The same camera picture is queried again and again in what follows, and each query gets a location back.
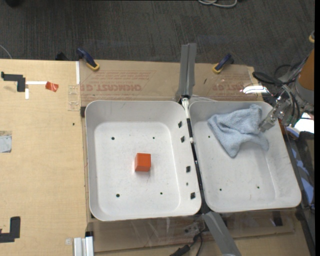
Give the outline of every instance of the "white cable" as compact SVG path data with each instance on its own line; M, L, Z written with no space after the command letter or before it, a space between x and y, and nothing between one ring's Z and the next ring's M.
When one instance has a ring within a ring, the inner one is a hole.
M5 50L5 52L9 55L10 59L12 59L11 54L6 50L6 48L4 48L1 44L0 44L0 47L1 47L2 49L4 49L4 50Z
M205 6L216 6L216 7L221 7L221 8L232 8L235 7L238 0L234 0L234 3L229 4L229 5L224 5L224 4L218 4L218 0L198 0L199 3L205 5Z

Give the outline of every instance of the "carpeted floor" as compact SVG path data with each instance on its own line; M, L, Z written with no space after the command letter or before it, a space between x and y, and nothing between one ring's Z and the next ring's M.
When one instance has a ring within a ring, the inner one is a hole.
M196 0L23 0L14 8L0 0L0 45L14 59L63 52L77 60L83 47L95 59L179 62L181 45L194 42L197 63L231 53L235 64L273 75L311 51L314 29L315 0L240 0L231 9ZM8 58L2 48L0 58Z

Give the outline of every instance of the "yellow and blue clamp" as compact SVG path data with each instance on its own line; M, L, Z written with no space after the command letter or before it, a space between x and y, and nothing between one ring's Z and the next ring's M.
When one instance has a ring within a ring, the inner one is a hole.
M226 65L234 63L235 60L232 58L231 54L228 53L219 63L215 64L212 68L212 71L216 74L219 74Z
M99 69L99 64L95 62L94 58L92 58L91 55L84 49L78 48L76 49L76 53L79 55L80 58L84 59L86 65L90 69L92 69L93 71L97 71Z

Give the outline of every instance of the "orange tape piece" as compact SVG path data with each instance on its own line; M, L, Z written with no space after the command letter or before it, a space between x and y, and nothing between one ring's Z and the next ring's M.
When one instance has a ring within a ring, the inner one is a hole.
M46 82L45 84L45 88L50 90L50 91L53 91L53 92L56 92L59 88L59 85L56 84L56 83L52 83L52 82Z

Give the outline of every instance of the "gray cloth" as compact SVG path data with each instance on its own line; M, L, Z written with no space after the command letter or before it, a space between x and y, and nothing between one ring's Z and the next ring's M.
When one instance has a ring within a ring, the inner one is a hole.
M241 144L245 142L256 143L266 151L269 149L266 137L259 130L261 118L262 108L252 104L247 109L228 114L214 114L208 119L208 125L225 151L234 158Z

